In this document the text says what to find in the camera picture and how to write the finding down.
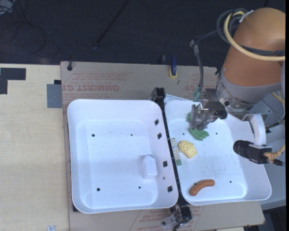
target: dark floor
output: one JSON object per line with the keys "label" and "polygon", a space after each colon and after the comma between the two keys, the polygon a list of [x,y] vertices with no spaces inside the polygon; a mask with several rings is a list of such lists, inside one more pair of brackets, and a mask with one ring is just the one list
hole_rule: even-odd
{"label": "dark floor", "polygon": [[[0,0],[0,63],[13,64],[157,64],[162,55],[169,64],[173,55],[178,65],[198,66],[189,42],[214,31],[223,12],[262,7],[286,12],[286,0],[8,1]],[[228,48],[217,35],[202,40],[203,65],[220,69]],[[260,230],[273,231],[267,220]]]}

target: white tray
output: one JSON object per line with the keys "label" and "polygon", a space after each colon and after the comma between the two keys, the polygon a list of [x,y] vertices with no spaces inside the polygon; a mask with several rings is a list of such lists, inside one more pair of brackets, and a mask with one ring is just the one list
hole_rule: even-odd
{"label": "white tray", "polygon": [[67,115],[72,198],[80,212],[175,205],[178,189],[155,102],[75,100]]}
{"label": "white tray", "polygon": [[[179,152],[182,165],[177,166],[182,195],[192,205],[209,205],[238,201],[265,200],[271,195],[271,184],[263,165],[237,155],[233,144],[237,140],[254,141],[247,121],[228,114],[224,120],[208,124],[209,136],[197,141],[188,130],[187,114],[192,101],[171,101],[165,106],[170,138],[179,143],[192,142],[198,154],[188,159]],[[213,179],[215,185],[191,196],[189,190],[200,180]]]}

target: toy sausage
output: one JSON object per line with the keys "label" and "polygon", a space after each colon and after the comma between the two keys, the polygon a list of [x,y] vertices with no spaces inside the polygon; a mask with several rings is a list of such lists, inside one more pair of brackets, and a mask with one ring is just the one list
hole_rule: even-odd
{"label": "toy sausage", "polygon": [[204,187],[212,187],[215,185],[215,181],[210,179],[210,180],[201,180],[199,182],[197,182],[197,184],[195,186],[193,186],[191,188],[191,190],[189,191],[189,193],[192,196],[196,196],[197,193]]}

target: yellow cable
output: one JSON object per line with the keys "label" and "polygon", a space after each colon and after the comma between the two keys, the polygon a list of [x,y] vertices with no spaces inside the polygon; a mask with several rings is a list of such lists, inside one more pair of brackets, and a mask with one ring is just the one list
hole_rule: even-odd
{"label": "yellow cable", "polygon": [[[239,11],[237,13],[235,13],[234,15],[236,14],[241,14],[241,15],[244,15],[245,13],[243,11]],[[233,38],[230,36],[229,34],[229,31],[228,31],[228,23],[229,23],[229,20],[230,20],[230,16],[231,14],[229,14],[225,20],[225,23],[224,23],[224,26],[223,26],[223,29],[224,29],[224,33],[225,33],[225,36],[226,38],[228,39],[228,41],[230,42],[230,44],[236,48],[239,52],[251,57],[251,58],[255,58],[255,59],[258,59],[258,60],[264,60],[264,61],[271,61],[271,62],[277,62],[277,61],[285,61],[286,57],[285,56],[262,56],[262,55],[258,55],[258,54],[255,54],[255,53],[252,53],[246,49],[244,49],[243,47],[241,47],[240,45],[238,45],[234,40]]]}
{"label": "yellow cable", "polygon": [[282,152],[285,150],[285,148],[286,144],[284,144],[277,152],[265,152],[263,153],[263,155],[266,156],[269,161],[271,161],[280,156]]}
{"label": "yellow cable", "polygon": [[283,100],[281,97],[276,95],[275,93],[271,93],[273,97],[275,97],[278,101],[280,101],[283,105],[285,105],[285,100]]}

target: black tape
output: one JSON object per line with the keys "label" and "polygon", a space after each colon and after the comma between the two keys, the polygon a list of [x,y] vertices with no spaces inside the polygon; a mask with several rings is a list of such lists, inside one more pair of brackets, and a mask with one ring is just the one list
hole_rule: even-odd
{"label": "black tape", "polygon": [[0,94],[8,94],[8,80],[26,80],[25,68],[0,69]]}

